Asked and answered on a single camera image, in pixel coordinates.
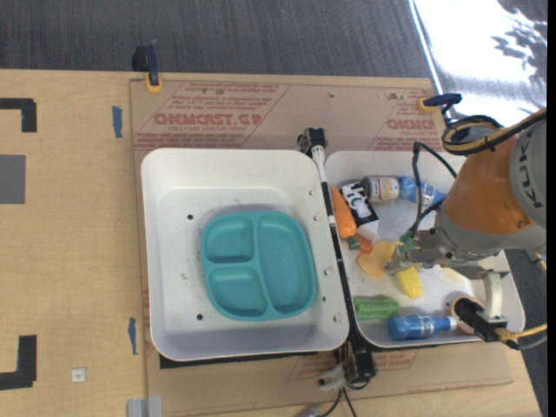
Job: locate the small orange carrot green top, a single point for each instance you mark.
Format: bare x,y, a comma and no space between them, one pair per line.
364,244

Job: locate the blue clear plastic bottle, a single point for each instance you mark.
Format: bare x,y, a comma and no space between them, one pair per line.
419,191

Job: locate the tan round doughnut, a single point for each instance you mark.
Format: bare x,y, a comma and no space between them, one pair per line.
457,315

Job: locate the white plastic tray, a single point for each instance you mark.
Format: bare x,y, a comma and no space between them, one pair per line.
182,241
434,285

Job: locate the small white and red can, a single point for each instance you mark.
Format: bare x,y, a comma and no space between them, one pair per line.
382,188

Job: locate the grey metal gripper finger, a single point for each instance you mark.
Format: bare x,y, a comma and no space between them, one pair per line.
394,267

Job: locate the teal divided plate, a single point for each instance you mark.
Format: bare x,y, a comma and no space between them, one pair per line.
278,259

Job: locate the thin black and white rod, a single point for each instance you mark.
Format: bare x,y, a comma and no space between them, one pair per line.
334,233

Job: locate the black and white carton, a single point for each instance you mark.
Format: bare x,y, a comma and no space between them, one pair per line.
358,204

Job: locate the pale yellow flat toy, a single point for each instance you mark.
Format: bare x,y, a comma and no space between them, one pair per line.
373,263

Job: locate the green ribbed toy vegetable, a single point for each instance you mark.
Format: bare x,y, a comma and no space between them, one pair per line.
375,308

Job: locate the yellow corn cob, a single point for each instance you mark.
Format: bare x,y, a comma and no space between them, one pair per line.
410,281

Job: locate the blue bottle white cap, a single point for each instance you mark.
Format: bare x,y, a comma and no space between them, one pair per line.
412,327

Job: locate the black cylinder on white bracket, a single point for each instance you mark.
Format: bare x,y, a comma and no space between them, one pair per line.
480,317

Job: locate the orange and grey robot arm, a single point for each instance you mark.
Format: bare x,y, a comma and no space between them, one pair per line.
486,189

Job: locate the brown cardboard board red print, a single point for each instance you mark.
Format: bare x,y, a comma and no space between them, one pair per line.
260,115

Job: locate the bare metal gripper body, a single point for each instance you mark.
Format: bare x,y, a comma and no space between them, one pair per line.
428,248

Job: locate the large orange carrot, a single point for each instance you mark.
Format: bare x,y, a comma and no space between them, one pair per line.
343,215

